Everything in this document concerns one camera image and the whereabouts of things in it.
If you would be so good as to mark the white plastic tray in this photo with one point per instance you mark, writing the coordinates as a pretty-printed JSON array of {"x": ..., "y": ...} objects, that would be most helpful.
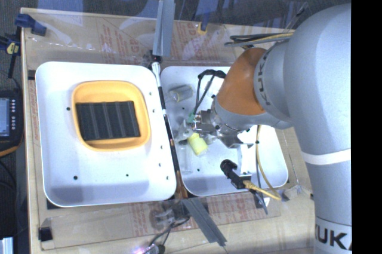
[
  {"x": 215, "y": 175},
  {"x": 98, "y": 175}
]

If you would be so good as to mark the thin black and white rod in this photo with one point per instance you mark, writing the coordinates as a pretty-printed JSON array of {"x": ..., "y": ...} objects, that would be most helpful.
[{"x": 163, "y": 109}]

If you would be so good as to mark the brown cardboard board, red print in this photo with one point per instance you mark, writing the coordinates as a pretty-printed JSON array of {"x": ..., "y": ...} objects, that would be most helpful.
[{"x": 191, "y": 37}]

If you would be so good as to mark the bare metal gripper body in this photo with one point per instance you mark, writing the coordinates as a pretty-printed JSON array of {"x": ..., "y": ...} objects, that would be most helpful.
[{"x": 209, "y": 122}]

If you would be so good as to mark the orange rounded plate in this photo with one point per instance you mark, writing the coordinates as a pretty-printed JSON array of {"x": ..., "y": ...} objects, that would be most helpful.
[{"x": 104, "y": 90}]

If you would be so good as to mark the black ribbed rectangular pad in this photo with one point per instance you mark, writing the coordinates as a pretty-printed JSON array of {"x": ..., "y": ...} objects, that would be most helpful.
[{"x": 107, "y": 121}]

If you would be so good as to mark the clear plastic bottle, yellow label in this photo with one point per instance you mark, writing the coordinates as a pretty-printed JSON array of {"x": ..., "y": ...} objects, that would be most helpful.
[{"x": 180, "y": 93}]

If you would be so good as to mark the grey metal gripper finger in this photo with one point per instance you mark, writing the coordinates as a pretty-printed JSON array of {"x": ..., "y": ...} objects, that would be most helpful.
[
  {"x": 210, "y": 139},
  {"x": 185, "y": 129}
]

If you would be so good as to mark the black cylinder on white bracket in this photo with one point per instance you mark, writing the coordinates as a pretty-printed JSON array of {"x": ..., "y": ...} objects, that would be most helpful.
[{"x": 235, "y": 176}]

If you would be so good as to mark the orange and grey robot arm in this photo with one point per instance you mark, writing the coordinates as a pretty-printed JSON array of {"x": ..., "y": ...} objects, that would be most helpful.
[{"x": 313, "y": 91}]

